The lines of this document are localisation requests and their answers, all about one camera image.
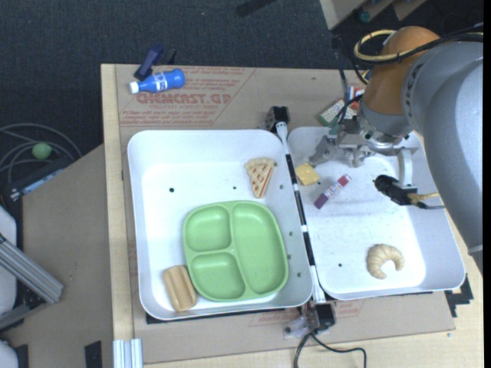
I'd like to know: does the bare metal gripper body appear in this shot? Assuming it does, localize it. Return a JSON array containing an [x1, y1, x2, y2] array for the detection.
[[335, 117, 410, 157]]

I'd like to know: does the yellow cheese wedge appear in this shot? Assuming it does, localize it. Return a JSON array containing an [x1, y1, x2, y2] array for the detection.
[[294, 162, 321, 187]]

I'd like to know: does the green and red packet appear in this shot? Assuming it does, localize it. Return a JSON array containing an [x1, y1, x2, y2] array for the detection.
[[317, 86, 366, 127]]

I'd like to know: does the thin black and white rod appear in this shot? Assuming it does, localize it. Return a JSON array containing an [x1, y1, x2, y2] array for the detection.
[[275, 122, 327, 304]]

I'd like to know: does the beige pizza slice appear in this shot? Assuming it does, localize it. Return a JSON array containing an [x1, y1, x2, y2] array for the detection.
[[243, 156, 278, 199]]

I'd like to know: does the white plastic tray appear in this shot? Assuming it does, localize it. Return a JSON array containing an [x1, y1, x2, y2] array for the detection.
[[287, 125, 466, 302], [127, 129, 315, 321]]

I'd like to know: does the beige croissant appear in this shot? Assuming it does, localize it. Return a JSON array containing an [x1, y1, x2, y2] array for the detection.
[[365, 243, 406, 281]]

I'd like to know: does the brown cardboard board red print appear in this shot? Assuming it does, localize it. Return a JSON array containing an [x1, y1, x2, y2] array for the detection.
[[114, 64, 457, 364]]

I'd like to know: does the green divided plate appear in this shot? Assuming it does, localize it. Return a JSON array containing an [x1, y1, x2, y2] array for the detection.
[[181, 199, 290, 303]]

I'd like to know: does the blue bottle white cap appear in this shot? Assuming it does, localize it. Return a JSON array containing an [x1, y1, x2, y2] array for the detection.
[[127, 67, 186, 95]]

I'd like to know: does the beige ridged bread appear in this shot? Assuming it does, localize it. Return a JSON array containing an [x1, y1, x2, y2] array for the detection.
[[162, 264, 199, 313]]

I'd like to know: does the light green ball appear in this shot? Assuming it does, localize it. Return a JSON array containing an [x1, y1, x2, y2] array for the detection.
[[31, 142, 53, 161]]

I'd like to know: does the black cylinder on white bracket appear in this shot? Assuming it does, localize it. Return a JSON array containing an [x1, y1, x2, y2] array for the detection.
[[373, 146, 420, 207]]

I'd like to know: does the black block with thin wires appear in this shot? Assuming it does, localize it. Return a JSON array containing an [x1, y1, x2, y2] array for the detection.
[[282, 301, 338, 340], [259, 105, 291, 132]]

